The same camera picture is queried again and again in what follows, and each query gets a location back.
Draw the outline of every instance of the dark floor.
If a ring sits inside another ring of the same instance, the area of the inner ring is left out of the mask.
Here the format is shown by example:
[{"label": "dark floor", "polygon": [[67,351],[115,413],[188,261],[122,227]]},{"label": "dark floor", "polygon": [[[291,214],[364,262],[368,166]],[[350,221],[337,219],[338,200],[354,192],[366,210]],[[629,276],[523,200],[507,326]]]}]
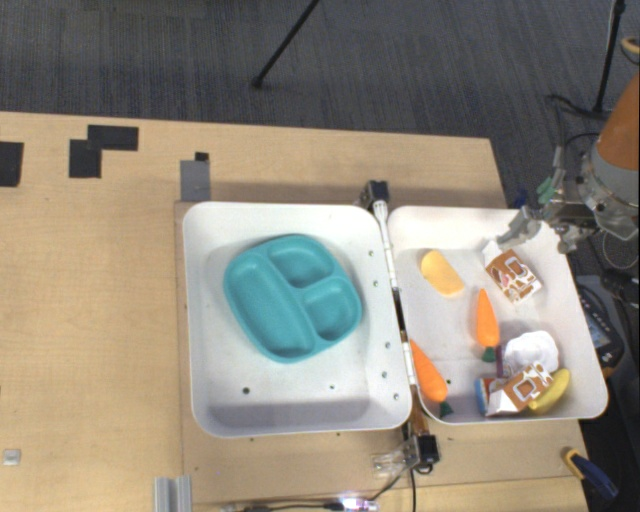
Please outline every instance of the dark floor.
[{"label": "dark floor", "polygon": [[[612,1],[323,0],[252,89],[305,5],[4,0],[0,110],[487,137],[508,202],[532,202],[560,133],[544,96],[593,106]],[[639,32],[640,1],[628,1],[620,37]],[[605,108],[635,72],[616,51]],[[563,125],[566,137],[601,127],[573,116]],[[569,148],[570,172],[588,145]],[[637,241],[614,245],[614,264],[637,253]],[[576,274],[611,267],[600,238],[571,263]]]}]

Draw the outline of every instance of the yellow banana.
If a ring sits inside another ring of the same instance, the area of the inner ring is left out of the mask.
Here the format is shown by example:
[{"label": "yellow banana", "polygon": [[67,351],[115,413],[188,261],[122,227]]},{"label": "yellow banana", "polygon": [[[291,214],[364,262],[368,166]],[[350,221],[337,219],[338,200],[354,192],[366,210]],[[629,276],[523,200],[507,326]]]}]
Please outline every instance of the yellow banana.
[{"label": "yellow banana", "polygon": [[556,371],[551,385],[538,398],[529,402],[529,409],[535,414],[545,414],[567,390],[570,378],[571,372],[566,368]]}]

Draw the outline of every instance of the orange carrot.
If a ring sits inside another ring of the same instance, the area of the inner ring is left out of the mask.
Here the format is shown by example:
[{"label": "orange carrot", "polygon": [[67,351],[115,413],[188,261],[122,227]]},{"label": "orange carrot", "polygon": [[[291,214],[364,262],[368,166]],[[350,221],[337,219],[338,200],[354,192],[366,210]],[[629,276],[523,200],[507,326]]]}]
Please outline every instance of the orange carrot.
[{"label": "orange carrot", "polygon": [[420,391],[422,391],[427,399],[440,404],[441,418],[452,413],[453,409],[451,409],[451,406],[446,402],[448,393],[447,383],[420,347],[418,347],[413,340],[410,340],[410,343]]},{"label": "orange carrot", "polygon": [[491,363],[496,360],[494,347],[500,343],[500,327],[493,312],[491,301],[484,288],[478,294],[478,314],[476,324],[476,338],[478,343],[486,347],[482,360]]}]

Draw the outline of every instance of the white tray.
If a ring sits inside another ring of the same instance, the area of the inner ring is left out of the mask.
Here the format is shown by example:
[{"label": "white tray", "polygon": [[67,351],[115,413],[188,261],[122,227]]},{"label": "white tray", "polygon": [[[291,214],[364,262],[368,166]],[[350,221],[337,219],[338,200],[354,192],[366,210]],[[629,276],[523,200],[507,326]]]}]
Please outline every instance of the white tray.
[{"label": "white tray", "polygon": [[[375,219],[354,206],[200,203],[183,222],[192,406],[221,437],[395,428],[411,395]],[[283,364],[244,335],[223,293],[243,250],[285,234],[324,244],[362,300],[357,329],[335,347]]]},{"label": "white tray", "polygon": [[[481,249],[486,241],[504,233],[515,210],[402,207],[389,219],[389,232],[407,331],[433,361],[449,384],[448,402],[455,413],[441,421],[449,424],[592,418],[607,405],[607,388],[578,300],[566,257],[557,250],[558,237],[546,224],[540,233],[515,251],[542,282],[528,301],[512,305],[484,271]],[[422,277],[419,262],[427,249],[438,249],[465,282],[460,296],[444,298]],[[571,384],[544,416],[522,414],[485,418],[479,411],[473,383],[495,377],[495,363],[481,360],[476,343],[475,300],[485,288],[494,306],[501,341],[520,334],[546,330],[559,346],[561,366],[571,371]],[[438,419],[438,405],[424,404]]]}]

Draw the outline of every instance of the teal divided plate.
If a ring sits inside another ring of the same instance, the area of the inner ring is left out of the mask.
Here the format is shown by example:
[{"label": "teal divided plate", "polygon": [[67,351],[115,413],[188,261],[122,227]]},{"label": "teal divided plate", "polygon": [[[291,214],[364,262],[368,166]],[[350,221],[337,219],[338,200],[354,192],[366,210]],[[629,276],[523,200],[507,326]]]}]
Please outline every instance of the teal divided plate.
[{"label": "teal divided plate", "polygon": [[362,304],[333,255],[302,235],[236,256],[224,293],[239,324],[267,357],[293,363],[334,346],[360,323]]}]

